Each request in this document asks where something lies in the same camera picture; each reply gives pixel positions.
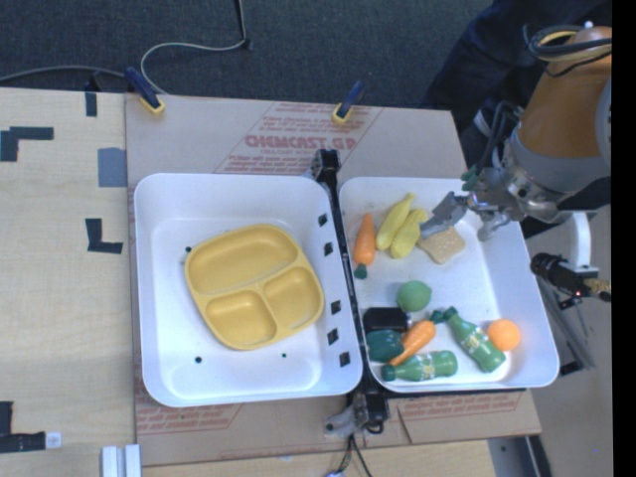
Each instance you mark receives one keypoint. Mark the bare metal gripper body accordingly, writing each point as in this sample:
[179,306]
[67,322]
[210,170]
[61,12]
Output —
[502,194]

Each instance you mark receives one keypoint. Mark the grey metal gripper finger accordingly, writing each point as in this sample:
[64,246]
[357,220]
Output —
[492,224]
[443,215]

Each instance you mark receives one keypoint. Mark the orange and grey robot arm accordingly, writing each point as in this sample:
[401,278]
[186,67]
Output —
[561,112]

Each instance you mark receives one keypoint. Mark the tan bread slice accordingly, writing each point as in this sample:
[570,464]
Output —
[443,247]

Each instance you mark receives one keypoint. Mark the yellow banana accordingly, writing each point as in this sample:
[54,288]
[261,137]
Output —
[392,221]
[405,241]

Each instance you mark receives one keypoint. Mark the white plastic tray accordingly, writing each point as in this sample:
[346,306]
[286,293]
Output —
[164,291]
[477,276]

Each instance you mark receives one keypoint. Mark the orange carrot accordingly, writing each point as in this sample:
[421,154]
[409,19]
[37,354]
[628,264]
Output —
[365,244]
[416,340]

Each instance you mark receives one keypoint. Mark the green lime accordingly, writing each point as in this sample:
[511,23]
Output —
[414,296]

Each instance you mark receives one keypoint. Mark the thin black and white rod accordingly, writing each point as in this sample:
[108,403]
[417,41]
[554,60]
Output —
[346,261]

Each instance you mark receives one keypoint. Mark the orange ball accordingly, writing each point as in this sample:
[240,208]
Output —
[504,335]

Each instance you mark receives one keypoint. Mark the black box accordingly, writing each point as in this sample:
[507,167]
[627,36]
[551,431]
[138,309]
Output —
[383,318]

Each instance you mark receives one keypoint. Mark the green bottle yellow label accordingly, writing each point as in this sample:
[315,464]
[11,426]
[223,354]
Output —
[476,343]
[427,365]

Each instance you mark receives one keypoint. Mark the dark green pepper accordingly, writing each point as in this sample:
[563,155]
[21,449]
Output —
[383,346]

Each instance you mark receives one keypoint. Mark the person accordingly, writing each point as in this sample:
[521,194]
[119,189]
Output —
[497,43]

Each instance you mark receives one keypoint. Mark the yellow divided plate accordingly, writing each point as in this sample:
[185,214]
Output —
[243,256]

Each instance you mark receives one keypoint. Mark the brown cardboard board red print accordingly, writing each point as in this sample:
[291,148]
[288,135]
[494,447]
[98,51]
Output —
[223,137]

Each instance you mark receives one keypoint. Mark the black cylinder on white bracket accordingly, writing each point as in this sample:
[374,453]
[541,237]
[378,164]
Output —
[556,269]

